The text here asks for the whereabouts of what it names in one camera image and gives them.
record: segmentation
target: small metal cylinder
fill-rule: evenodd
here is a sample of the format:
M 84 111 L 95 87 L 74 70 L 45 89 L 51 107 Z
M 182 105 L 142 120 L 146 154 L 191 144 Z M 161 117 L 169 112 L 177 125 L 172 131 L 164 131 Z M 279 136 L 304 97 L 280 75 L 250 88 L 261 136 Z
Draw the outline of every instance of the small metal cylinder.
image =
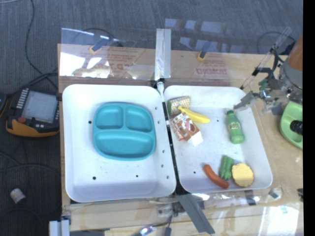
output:
M 10 192 L 10 197 L 14 201 L 15 204 L 18 204 L 25 200 L 25 195 L 19 188 L 15 188 Z

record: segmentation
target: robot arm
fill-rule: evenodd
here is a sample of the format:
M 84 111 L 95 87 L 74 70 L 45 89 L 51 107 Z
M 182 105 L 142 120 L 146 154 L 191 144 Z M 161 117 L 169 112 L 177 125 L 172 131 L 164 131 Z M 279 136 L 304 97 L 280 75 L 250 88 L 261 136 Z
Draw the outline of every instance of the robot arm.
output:
M 279 61 L 275 45 L 270 50 L 270 53 L 275 56 L 274 67 L 272 69 L 257 67 L 259 68 L 258 72 L 268 72 L 268 76 L 258 83 L 260 85 L 258 93 L 250 91 L 241 99 L 239 104 L 234 106 L 235 112 L 251 107 L 259 99 L 264 103 L 263 114 L 269 113 L 273 108 L 286 104 L 289 101 L 303 104 L 303 34 L 301 34 L 287 59 L 280 66 L 280 73 L 277 79 L 273 74 Z M 251 81 L 258 73 L 256 72 L 253 75 L 254 72 L 249 78 Z

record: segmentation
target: device screen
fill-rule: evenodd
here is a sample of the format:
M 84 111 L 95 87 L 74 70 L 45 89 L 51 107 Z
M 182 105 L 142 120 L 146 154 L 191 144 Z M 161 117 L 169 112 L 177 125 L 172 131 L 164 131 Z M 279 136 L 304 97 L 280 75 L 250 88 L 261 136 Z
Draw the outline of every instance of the device screen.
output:
M 58 101 L 56 96 L 30 91 L 22 112 L 25 118 L 53 123 Z

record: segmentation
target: black cable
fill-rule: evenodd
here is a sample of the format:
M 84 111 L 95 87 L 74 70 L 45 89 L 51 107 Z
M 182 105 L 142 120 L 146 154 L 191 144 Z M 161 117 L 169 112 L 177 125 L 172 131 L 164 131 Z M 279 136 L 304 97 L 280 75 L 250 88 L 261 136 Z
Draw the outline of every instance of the black cable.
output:
M 40 226 L 43 227 L 44 224 L 43 224 L 43 221 L 41 220 L 41 218 L 38 216 L 38 214 L 34 211 L 32 211 L 31 209 L 28 209 L 28 208 L 23 208 L 23 207 L 14 207 L 14 208 L 9 208 L 3 212 L 0 213 L 0 217 L 4 217 L 4 216 L 7 216 L 8 213 L 11 213 L 11 212 L 15 212 L 15 211 L 24 211 L 24 212 L 27 212 L 31 215 L 33 215 L 40 223 Z
M 261 53 L 260 53 L 260 49 L 259 49 L 259 43 L 260 43 L 261 39 L 262 39 L 264 36 L 268 35 L 268 34 L 279 34 L 279 35 L 280 35 L 280 34 L 282 34 L 282 33 L 279 32 L 279 31 L 268 31 L 268 32 L 265 32 L 264 34 L 262 34 L 262 35 L 258 38 L 257 43 L 256 43 L 256 47 L 257 47 L 258 54 L 261 54 Z M 292 41 L 296 42 L 296 40 L 295 40 L 293 37 L 291 37 L 291 36 L 287 36 L 287 37 L 290 38 Z
M 284 60 L 283 60 L 282 58 L 280 58 L 280 56 L 279 56 L 277 50 L 274 52 L 274 55 L 275 55 L 275 57 L 276 57 L 276 59 L 277 59 L 278 61 L 280 61 L 281 63 L 284 63 Z
M 172 218 L 173 218 L 173 215 L 170 215 L 170 216 L 167 218 L 167 221 L 166 221 L 166 222 L 160 223 L 160 224 L 157 224 L 157 225 L 153 225 L 153 226 L 155 226 L 155 227 L 160 227 L 160 226 L 165 226 L 165 225 L 168 224 L 168 227 L 169 227 L 169 225 L 170 225 L 171 222 L 172 222 Z
M 273 63 L 273 66 L 272 66 L 272 71 L 274 72 L 276 70 L 276 68 L 277 68 L 277 65 L 279 63 L 280 57 L 279 57 L 279 55 L 277 53 L 277 50 L 274 50 L 273 52 L 274 52 L 275 59 L 274 59 L 274 63 Z
M 87 28 L 87 29 L 84 29 L 84 30 L 82 30 L 82 31 L 88 31 L 88 30 L 99 30 L 99 31 L 102 31 L 102 32 L 104 32 L 104 33 L 110 35 L 112 38 L 115 38 L 114 35 L 111 34 L 109 31 L 104 30 L 104 29 L 101 29 L 101 28 Z M 83 34 L 83 33 L 82 33 L 82 32 L 77 33 L 77 34 L 75 35 L 75 37 L 72 39 L 72 43 L 74 43 L 75 39 L 76 39 L 77 36 L 80 35 L 80 34 Z
M 21 140 L 21 144 L 22 144 L 22 150 L 23 150 L 23 154 L 24 154 L 24 158 L 25 158 L 25 161 L 26 161 L 26 164 L 28 164 L 28 158 L 26 156 L 26 150 L 25 150 L 25 145 L 23 143 L 23 140 Z M 29 174 L 29 171 L 28 172 L 28 183 L 30 184 L 31 186 L 31 192 L 32 192 L 32 195 L 33 195 L 33 204 L 35 204 L 35 199 L 36 199 L 36 194 L 35 194 L 35 187 L 32 183 L 32 179 L 31 179 L 31 176 Z
M 3 174 L 3 173 L 6 173 L 7 171 L 9 171 L 9 170 L 11 170 L 11 169 L 19 169 L 19 168 L 27 168 L 27 167 L 36 167 L 36 168 L 42 168 L 42 169 L 46 169 L 46 170 L 48 170 L 48 171 L 51 171 L 53 174 L 55 174 L 55 175 L 58 177 L 58 179 L 61 177 L 58 172 L 56 172 L 55 170 L 49 168 L 48 166 L 37 165 L 37 164 L 28 164 L 28 163 L 27 163 L 27 164 L 20 164 L 20 163 L 17 162 L 15 159 L 13 159 L 11 156 L 9 156 L 9 155 L 7 155 L 7 154 L 1 152 L 1 151 L 0 151 L 0 155 L 3 156 L 3 157 L 5 157 L 6 159 L 9 159 L 9 160 L 13 161 L 14 163 L 17 164 L 17 166 L 13 166 L 13 167 L 10 167 L 10 168 L 5 167 L 4 169 L 1 169 L 1 170 L 0 170 L 0 173 L 2 173 L 2 174 Z M 31 182 L 31 179 L 29 179 L 29 183 L 30 183 L 31 188 L 32 188 L 31 190 L 32 190 L 33 197 L 35 198 L 36 195 L 35 195 L 34 186 L 33 186 L 32 182 Z M 56 211 L 57 209 L 59 209 L 59 208 L 61 207 L 61 205 L 62 205 L 61 203 L 58 203 L 51 211 L 46 212 L 46 213 L 37 213 L 37 214 L 38 214 L 39 216 L 45 216 L 45 215 L 51 214 L 51 213 L 53 213 L 54 211 Z
M 165 228 L 164 236 L 170 236 L 171 235 L 171 232 L 172 232 L 172 229 L 170 228 L 171 222 L 172 222 L 172 216 L 170 217 L 170 221 L 169 221 L 167 227 Z
M 32 16 L 31 16 L 31 22 L 30 22 L 29 27 L 28 27 L 28 32 L 27 32 L 27 35 L 26 35 L 24 51 L 25 51 L 26 59 L 27 59 L 27 61 L 29 62 L 29 64 L 31 65 L 31 67 L 32 67 L 33 69 L 35 69 L 38 73 L 43 74 L 43 73 L 31 62 L 31 60 L 30 60 L 30 58 L 29 58 L 29 55 L 28 55 L 28 49 L 27 49 L 28 40 L 29 40 L 29 35 L 30 35 L 31 27 L 32 27 L 32 24 L 33 24 L 33 21 L 34 21 L 34 18 L 35 18 L 35 6 L 34 6 L 34 2 L 33 2 L 33 0 L 30 0 L 30 1 L 31 1 L 31 6 L 32 6 Z M 47 80 L 48 80 L 54 87 L 57 88 L 57 86 L 56 86 L 49 78 L 47 78 Z
M 42 81 L 43 79 L 46 79 L 47 76 L 49 75 L 58 75 L 58 72 L 54 72 L 57 68 L 55 68 L 52 72 L 47 72 L 47 73 L 43 73 L 41 75 L 38 75 L 37 77 L 35 77 L 34 79 L 32 79 L 30 82 L 28 82 L 27 84 L 25 84 L 24 86 L 21 86 L 18 90 L 16 90 L 13 93 L 7 94 L 8 97 L 11 97 L 13 95 L 15 95 L 19 90 L 21 90 L 24 87 L 30 87 L 40 81 Z
M 296 41 L 293 41 L 291 44 L 289 44 L 286 49 L 280 53 L 280 55 L 289 55 L 289 53 L 292 51 L 294 45 L 295 45 Z
M 17 151 L 17 149 L 18 149 L 18 147 L 20 146 L 20 144 L 22 144 L 22 143 L 19 143 L 19 144 L 14 148 L 12 154 Z M 7 155 L 7 154 L 1 152 L 1 150 L 0 150 L 0 155 L 2 155 L 3 157 L 6 158 L 6 161 L 5 161 L 4 167 L 3 167 L 4 169 L 7 168 L 7 165 L 8 165 L 9 160 L 11 160 L 12 162 L 14 162 L 14 163 L 17 164 L 17 165 L 21 165 L 18 161 L 16 161 L 15 159 L 13 159 L 12 156 Z M 8 197 L 10 197 L 9 193 L 10 193 L 11 190 L 9 190 L 9 189 L 7 188 L 7 181 L 6 181 L 7 178 L 6 178 L 6 174 L 7 174 L 7 172 L 2 172 L 2 181 L 3 181 L 4 189 L 6 190 L 6 193 L 7 193 Z M 28 182 L 27 182 L 27 184 L 26 184 L 25 189 L 27 189 L 28 184 L 31 184 L 31 186 L 33 187 L 32 182 L 31 182 L 31 178 L 30 178 L 30 176 L 29 176 L 29 172 L 27 171 L 27 169 L 25 169 L 25 174 L 28 176 L 28 177 L 27 177 Z M 33 201 L 35 201 L 35 193 L 34 193 L 34 190 L 32 190 L 32 191 L 33 191 L 33 192 L 32 192 L 32 193 L 33 193 Z

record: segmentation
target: tape strip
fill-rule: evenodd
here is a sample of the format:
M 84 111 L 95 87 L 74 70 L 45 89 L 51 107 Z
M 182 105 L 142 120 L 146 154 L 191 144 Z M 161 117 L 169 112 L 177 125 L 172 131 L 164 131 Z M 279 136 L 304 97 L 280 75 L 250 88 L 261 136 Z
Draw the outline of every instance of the tape strip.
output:
M 297 189 L 297 192 L 300 196 L 300 201 L 303 202 L 303 188 Z
M 273 197 L 274 199 L 277 199 L 279 197 L 279 195 L 277 193 L 275 193 L 273 190 L 269 191 L 268 194 Z
M 253 194 L 252 190 L 245 191 L 245 197 L 246 197 L 247 203 L 250 206 L 255 206 L 256 205 L 256 201 L 254 199 L 254 194 Z
M 170 78 L 171 29 L 157 29 L 155 81 Z

